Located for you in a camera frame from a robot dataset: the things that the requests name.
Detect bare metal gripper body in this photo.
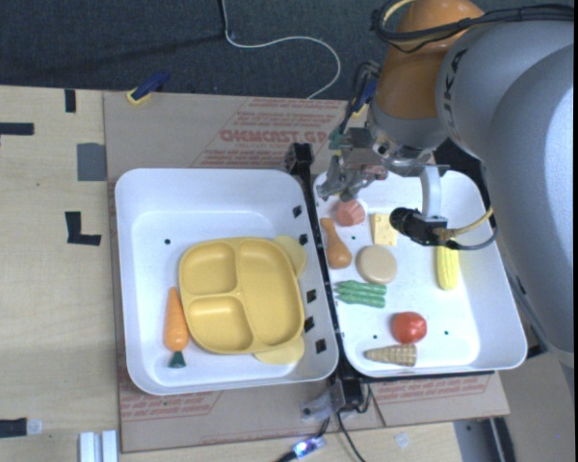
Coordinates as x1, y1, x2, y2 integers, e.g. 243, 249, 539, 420
339, 127, 416, 181

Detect pink toy shell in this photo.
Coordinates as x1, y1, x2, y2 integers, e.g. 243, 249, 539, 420
335, 198, 367, 227

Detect yellow cheese wedge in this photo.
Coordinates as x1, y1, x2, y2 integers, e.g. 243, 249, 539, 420
369, 212, 399, 247

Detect orange toy chicken drumstick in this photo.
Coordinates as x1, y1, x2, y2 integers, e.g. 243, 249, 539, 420
319, 217, 354, 270

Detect beige round biscuit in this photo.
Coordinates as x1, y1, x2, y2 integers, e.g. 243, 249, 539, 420
355, 244, 399, 286

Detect green toy beans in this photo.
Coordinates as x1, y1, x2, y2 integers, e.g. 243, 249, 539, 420
333, 279, 388, 309

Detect yellow corn cob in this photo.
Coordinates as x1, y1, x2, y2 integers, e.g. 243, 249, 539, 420
435, 242, 460, 292

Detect yellow divided plate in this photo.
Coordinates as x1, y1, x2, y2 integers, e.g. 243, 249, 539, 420
177, 234, 309, 367

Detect red tomato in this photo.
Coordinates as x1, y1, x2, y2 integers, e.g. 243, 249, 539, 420
390, 310, 429, 345

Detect white plastic tray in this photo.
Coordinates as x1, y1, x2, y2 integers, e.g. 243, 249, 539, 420
312, 167, 529, 379
114, 167, 340, 397

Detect brown cardboard board red print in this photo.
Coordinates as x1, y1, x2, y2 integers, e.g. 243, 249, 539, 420
102, 91, 511, 454

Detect beige waffle cone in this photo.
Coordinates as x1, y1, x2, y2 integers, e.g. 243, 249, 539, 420
363, 343, 418, 369

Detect orange carrot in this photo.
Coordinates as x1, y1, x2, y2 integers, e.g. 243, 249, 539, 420
163, 286, 191, 370

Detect black cylinder on white bracket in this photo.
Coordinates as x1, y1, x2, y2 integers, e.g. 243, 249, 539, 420
388, 164, 452, 247

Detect black block with thin wires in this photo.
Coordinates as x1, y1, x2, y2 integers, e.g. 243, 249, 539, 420
327, 373, 368, 412

